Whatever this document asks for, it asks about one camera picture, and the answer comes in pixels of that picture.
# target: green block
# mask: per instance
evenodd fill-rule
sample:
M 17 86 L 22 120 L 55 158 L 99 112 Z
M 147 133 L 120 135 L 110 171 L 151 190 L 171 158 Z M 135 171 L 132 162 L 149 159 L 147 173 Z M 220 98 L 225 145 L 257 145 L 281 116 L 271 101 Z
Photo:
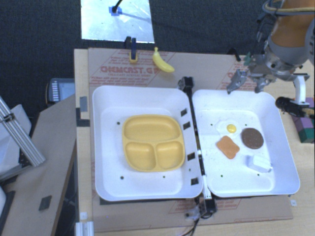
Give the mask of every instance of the green block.
M 312 143 L 314 142 L 314 129 L 305 128 L 299 132 L 300 141 L 302 143 Z

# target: black carpet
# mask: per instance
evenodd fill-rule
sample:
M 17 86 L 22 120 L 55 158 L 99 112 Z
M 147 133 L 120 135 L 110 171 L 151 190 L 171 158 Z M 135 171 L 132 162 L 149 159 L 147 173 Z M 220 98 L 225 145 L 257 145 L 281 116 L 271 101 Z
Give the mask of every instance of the black carpet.
M 246 54 L 266 0 L 149 0 L 161 51 Z M 35 116 L 51 78 L 73 78 L 73 50 L 122 48 L 81 39 L 80 0 L 0 0 L 0 96 Z M 153 45 L 139 44 L 152 50 Z

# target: yellow plate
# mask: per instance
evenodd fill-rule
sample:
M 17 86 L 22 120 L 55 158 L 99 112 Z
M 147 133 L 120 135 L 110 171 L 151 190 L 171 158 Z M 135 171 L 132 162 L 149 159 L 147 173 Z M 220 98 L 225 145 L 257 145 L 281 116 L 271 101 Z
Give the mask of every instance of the yellow plate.
M 128 164 L 142 172 L 175 170 L 185 160 L 182 130 L 169 116 L 129 117 L 123 125 L 123 146 Z

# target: yellow banana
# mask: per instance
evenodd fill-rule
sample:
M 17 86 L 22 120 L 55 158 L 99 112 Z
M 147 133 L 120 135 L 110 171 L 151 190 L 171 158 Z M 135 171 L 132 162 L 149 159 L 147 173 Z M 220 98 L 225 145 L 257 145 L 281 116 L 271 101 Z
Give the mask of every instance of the yellow banana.
M 161 69 L 164 72 L 167 73 L 172 73 L 175 71 L 174 67 L 171 66 L 170 64 L 166 63 L 160 56 L 160 54 L 158 53 L 158 48 L 154 47 L 154 53 L 152 55 L 152 59 L 154 64 Z

